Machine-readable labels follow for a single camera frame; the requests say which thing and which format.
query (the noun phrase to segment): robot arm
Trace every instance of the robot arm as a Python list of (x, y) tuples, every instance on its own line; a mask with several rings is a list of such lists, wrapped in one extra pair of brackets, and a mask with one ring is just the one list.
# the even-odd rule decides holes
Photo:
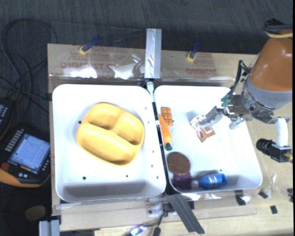
[[(242, 60), (239, 61), (235, 83), (221, 99), (222, 108), (214, 107), (199, 125), (203, 128), (212, 125), (222, 116), (230, 118), (231, 129), (245, 120), (253, 119), (265, 124), (275, 124), (278, 142), (260, 139), (257, 148), (276, 161), (293, 162), (292, 148), (287, 146), (287, 141), (283, 142), (285, 138), (282, 136), (287, 132), (289, 118), (273, 117), (274, 110), (292, 100), (293, 26), (270, 20), (264, 30), (270, 39), (256, 62), (247, 67)], [(239, 81), (243, 82), (242, 91), (236, 95), (234, 91)]]

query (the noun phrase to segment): toy food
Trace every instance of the toy food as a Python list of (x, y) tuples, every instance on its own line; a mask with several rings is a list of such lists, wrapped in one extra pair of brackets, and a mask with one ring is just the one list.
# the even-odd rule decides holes
[(171, 131), (169, 130), (164, 118), (161, 115), (158, 115), (158, 119), (161, 127), (163, 143), (165, 144), (165, 149), (172, 150), (173, 148), (170, 144), (170, 142), (172, 141)]
[(173, 117), (172, 117), (172, 111), (170, 108), (167, 107), (161, 107), (161, 115), (164, 118), (164, 121), (168, 126), (173, 126)]
[(103, 102), (89, 110), (76, 138), (80, 147), (98, 158), (126, 165), (138, 154), (144, 135), (144, 125), (137, 117)]
[(171, 152), (167, 155), (168, 170), (174, 174), (173, 186), (181, 189), (191, 189), (190, 161), (180, 152)]
[(190, 126), (195, 130), (197, 137), (203, 143), (207, 138), (215, 135), (215, 131), (211, 126), (200, 128), (199, 122), (205, 118), (204, 115), (194, 117), (189, 123)]
[(228, 182), (223, 173), (206, 175), (200, 180), (191, 181), (191, 187), (193, 189), (196, 189), (199, 187), (204, 189), (212, 189), (218, 186), (224, 186), (226, 184), (228, 184)]

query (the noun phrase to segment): metal bracket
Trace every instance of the metal bracket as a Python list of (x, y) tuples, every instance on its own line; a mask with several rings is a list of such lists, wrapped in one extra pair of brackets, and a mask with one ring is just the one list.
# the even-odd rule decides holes
[(147, 29), (145, 78), (159, 79), (161, 71), (162, 30)]
[(189, 233), (197, 232), (198, 234), (205, 234), (204, 229), (181, 194), (168, 195), (167, 199)]
[(60, 236), (59, 220), (39, 221), (39, 236)]

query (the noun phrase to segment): black cable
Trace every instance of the black cable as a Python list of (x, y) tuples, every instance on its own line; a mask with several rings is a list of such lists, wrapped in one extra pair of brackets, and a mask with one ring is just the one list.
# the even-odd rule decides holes
[[(29, 101), (31, 101), (32, 103), (34, 103), (35, 105), (37, 105), (40, 109), (42, 109), (42, 110), (44, 110), (45, 112), (48, 113), (48, 112), (49, 112), (48, 110), (46, 110), (45, 108), (43, 108), (43, 107), (42, 107), (40, 104), (38, 104), (37, 102), (33, 101), (32, 98), (31, 98), (31, 96), (36, 96), (36, 97), (38, 97), (38, 98), (44, 99), (43, 97), (37, 96), (37, 95), (35, 95), (35, 94), (32, 93), (32, 75), (31, 75), (31, 72), (32, 72), (35, 68), (37, 68), (37, 67), (41, 66), (42, 64), (46, 63), (47, 59), (44, 59), (43, 61), (39, 62), (39, 63), (38, 63), (37, 65), (35, 65), (34, 67), (29, 68), (29, 66), (27, 65), (27, 63), (25, 62), (25, 60), (24, 60), (20, 55), (18, 55), (18, 54), (16, 54), (16, 53), (12, 53), (12, 52), (7, 51), (7, 50), (5, 49), (5, 47), (4, 47), (4, 44), (3, 44), (3, 43), (4, 43), (4, 40), (5, 40), (5, 37), (6, 37), (6, 34), (7, 34), (7, 32), (8, 32), (8, 30), (9, 30), (14, 24), (16, 24), (16, 23), (18, 23), (18, 22), (22, 22), (22, 21), (32, 21), (32, 22), (37, 22), (37, 23), (42, 24), (43, 26), (45, 26), (46, 28), (48, 28), (48, 29), (51, 31), (53, 37), (55, 38), (55, 42), (57, 43), (57, 41), (58, 41), (58, 37), (57, 37), (56, 33), (54, 32), (54, 30), (53, 30), (48, 24), (46, 24), (45, 22), (43, 22), (43, 21), (41, 21), (41, 20), (37, 20), (37, 19), (28, 19), (28, 18), (17, 19), (17, 20), (14, 20), (14, 21), (8, 23), (8, 24), (4, 27), (4, 29), (3, 29), (2, 33), (1, 33), (1, 39), (0, 39), (0, 45), (1, 45), (1, 50), (0, 50), (0, 52), (4, 53), (5, 57), (6, 57), (7, 60), (9, 61), (10, 65), (12, 66), (13, 70), (14, 70), (14, 71), (17, 73), (17, 75), (18, 75), (18, 79), (17, 79), (15, 82), (13, 82), (13, 83), (9, 82), (8, 80), (6, 80), (6, 79), (4, 79), (2, 76), (0, 76), (1, 79), (5, 80), (6, 82), (8, 82), (8, 83), (10, 84), (10, 88), (8, 89), (8, 92), (7, 92), (6, 96), (5, 96), (5, 98), (8, 97), (9, 93), (10, 93), (12, 90), (17, 90), (18, 93), (17, 93), (17, 96), (15, 97), (15, 100), (14, 100), (14, 101), (16, 101), (16, 100), (19, 98), (19, 96), (20, 96), (21, 93), (22, 93), (23, 95), (26, 95), (26, 97), (27, 97), (27, 99), (28, 99), (28, 102), (27, 102), (27, 104), (26, 104), (26, 106), (25, 106), (25, 109), (24, 109), (24, 113), (26, 112), (26, 109), (27, 109), (28, 106), (29, 106)], [(26, 73), (24, 73), (24, 74), (22, 74), (22, 75), (20, 74), (20, 72), (19, 72), (17, 66), (15, 65), (15, 63), (13, 62), (11, 56), (16, 56), (16, 57), (22, 62), (22, 64), (23, 64), (23, 65), (25, 66), (25, 68), (27, 69)], [(27, 92), (27, 91), (25, 91), (25, 90), (22, 90), (22, 79), (23, 79), (26, 75), (29, 76), (29, 83), (30, 83), (29, 87), (30, 87), (30, 92)]]
[(243, 61), (240, 60), (238, 62), (238, 68), (237, 68), (237, 74), (236, 74), (236, 78), (235, 78), (235, 82), (234, 82), (234, 85), (231, 86), (231, 90), (229, 91), (228, 95), (233, 95), (234, 91), (235, 91), (235, 88), (240, 80), (240, 77), (241, 77), (241, 69), (242, 69), (242, 64), (243, 64)]
[[(0, 79), (2, 79), (3, 81), (7, 82), (7, 83), (10, 84), (10, 85), (12, 85), (12, 83), (11, 83), (10, 81), (8, 81), (6, 78), (2, 77), (1, 75), (0, 75)], [(14, 86), (14, 87), (15, 87), (15, 89), (12, 89), (12, 90), (17, 91), (17, 92), (18, 92), (18, 95), (19, 95), (20, 93), (22, 93), (22, 94), (24, 94), (24, 95), (26, 95), (26, 96), (31, 95), (31, 96), (34, 96), (34, 97), (37, 97), (37, 98), (40, 98), (40, 99), (43, 99), (43, 100), (48, 101), (47, 98), (44, 98), (44, 97), (39, 96), (39, 95), (34, 94), (34, 93), (30, 93), (30, 92), (26, 92), (26, 91), (21, 91), (21, 90), (20, 90), (19, 88), (17, 88), (16, 86)], [(2, 87), (2, 86), (0, 86), (0, 88), (1, 88), (1, 89), (9, 89), (9, 90), (11, 89), (11, 87), (10, 87), (10, 88), (4, 88), (4, 87)], [(29, 98), (29, 100), (30, 100), (32, 103), (34, 103), (35, 105), (37, 105), (37, 106), (38, 106), (40, 109), (42, 109), (43, 111), (49, 113), (48, 110), (46, 110), (45, 108), (43, 108), (43, 107), (42, 107), (40, 104), (38, 104), (37, 102), (33, 101), (33, 100), (30, 99), (30, 98)]]
[(152, 225), (149, 225), (149, 226), (154, 226), (154, 230), (153, 230), (153, 236), (159, 236), (161, 234), (161, 229), (159, 228), (161, 222), (162, 222), (162, 219), (164, 217), (164, 213), (160, 216), (159, 220), (152, 224)]
[(15, 216), (17, 216), (17, 214), (12, 212), (12, 211), (0, 211), (0, 217), (1, 216), (6, 216), (6, 215), (15, 215)]
[(154, 227), (154, 226), (159, 227), (159, 225), (160, 225), (161, 222), (162, 222), (163, 217), (164, 217), (164, 214), (162, 214), (162, 215), (159, 217), (159, 219), (158, 219), (157, 222), (155, 222), (155, 223), (153, 223), (153, 224), (146, 225), (146, 227)]
[(272, 18), (266, 21), (265, 25), (263, 26), (264, 31), (268, 31), (271, 33), (277, 33), (281, 30), (293, 30), (293, 24), (285, 24), (275, 18)]

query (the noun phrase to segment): purple object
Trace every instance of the purple object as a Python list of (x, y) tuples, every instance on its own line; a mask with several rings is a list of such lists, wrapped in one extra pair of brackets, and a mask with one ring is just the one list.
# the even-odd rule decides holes
[(190, 172), (185, 175), (174, 175), (173, 177), (173, 186), (180, 189), (191, 189), (191, 180), (192, 176)]

